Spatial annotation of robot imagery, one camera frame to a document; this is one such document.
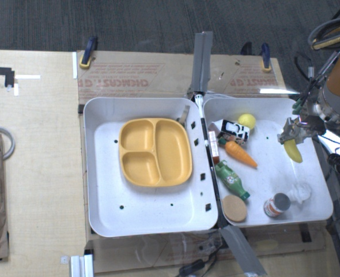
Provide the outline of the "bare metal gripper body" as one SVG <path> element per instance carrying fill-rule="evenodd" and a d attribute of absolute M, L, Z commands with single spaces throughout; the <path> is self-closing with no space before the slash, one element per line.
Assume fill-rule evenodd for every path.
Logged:
<path fill-rule="evenodd" d="M 300 122 L 317 134 L 329 130 L 340 137 L 340 114 L 326 103 L 305 102 L 299 116 Z"/>

